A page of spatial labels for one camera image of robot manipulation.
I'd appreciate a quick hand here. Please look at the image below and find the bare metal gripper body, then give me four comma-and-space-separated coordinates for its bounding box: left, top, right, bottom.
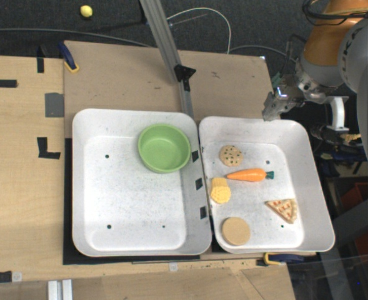
272, 72, 329, 109

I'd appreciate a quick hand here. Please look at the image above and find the chocolate chip biscuit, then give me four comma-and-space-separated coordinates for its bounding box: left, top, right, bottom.
219, 144, 244, 168

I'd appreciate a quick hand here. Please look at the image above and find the orange carrot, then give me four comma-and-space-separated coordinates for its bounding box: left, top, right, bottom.
226, 167, 276, 183

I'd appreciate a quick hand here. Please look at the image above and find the yellow corn cob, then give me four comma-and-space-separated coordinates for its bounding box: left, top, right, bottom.
209, 176, 232, 205

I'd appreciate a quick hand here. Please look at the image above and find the pizza slice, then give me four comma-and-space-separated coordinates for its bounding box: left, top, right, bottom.
264, 197, 299, 225

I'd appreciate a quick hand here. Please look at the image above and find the green bowl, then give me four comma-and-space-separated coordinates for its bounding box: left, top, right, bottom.
137, 123, 192, 174

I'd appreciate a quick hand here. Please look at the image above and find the white plastic tray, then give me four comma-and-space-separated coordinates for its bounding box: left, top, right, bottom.
71, 107, 213, 258
197, 115, 336, 255

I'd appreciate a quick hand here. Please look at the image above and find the round tan biscuit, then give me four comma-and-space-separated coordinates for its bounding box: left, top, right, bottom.
221, 216, 252, 247

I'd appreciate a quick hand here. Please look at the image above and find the yellow ball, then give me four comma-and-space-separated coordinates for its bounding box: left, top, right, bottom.
79, 4, 94, 19

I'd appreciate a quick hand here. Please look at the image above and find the black cylinder on white bracket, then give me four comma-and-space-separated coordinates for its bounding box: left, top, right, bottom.
309, 96, 361, 147

